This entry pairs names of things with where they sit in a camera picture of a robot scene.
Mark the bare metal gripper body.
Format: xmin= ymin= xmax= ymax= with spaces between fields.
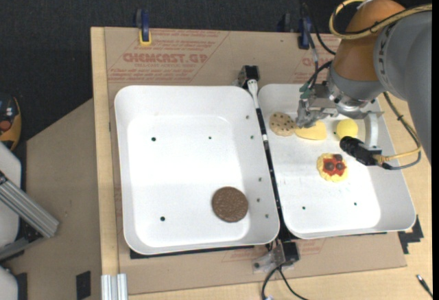
xmin=306 ymin=83 xmax=375 ymax=120

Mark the yellow heart-shaped biscuit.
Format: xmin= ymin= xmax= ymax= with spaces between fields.
xmin=294 ymin=120 xmax=328 ymax=141

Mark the tan chocolate chip cookie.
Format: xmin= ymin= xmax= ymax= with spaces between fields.
xmin=269 ymin=112 xmax=297 ymax=137

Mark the yellow ball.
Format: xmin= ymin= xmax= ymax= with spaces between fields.
xmin=335 ymin=118 xmax=359 ymax=141

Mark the thin black and white rod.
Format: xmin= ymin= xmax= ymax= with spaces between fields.
xmin=247 ymin=79 xmax=286 ymax=242

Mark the yellow pizza slice red sauce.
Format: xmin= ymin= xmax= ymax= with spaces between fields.
xmin=316 ymin=152 xmax=349 ymax=184

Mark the white plastic tray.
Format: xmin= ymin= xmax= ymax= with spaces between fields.
xmin=113 ymin=84 xmax=281 ymax=255
xmin=257 ymin=83 xmax=417 ymax=240

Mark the brown round biscuit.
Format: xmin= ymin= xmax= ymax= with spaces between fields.
xmin=211 ymin=186 xmax=250 ymax=224

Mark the brown cardboard board red print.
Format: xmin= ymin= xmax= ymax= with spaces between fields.
xmin=104 ymin=26 xmax=409 ymax=295

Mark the black cylinder on white bracket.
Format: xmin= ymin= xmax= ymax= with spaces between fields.
xmin=339 ymin=109 xmax=384 ymax=167

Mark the black block with thin wires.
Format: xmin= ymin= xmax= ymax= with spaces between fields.
xmin=252 ymin=240 xmax=301 ymax=274
xmin=235 ymin=65 xmax=260 ymax=87

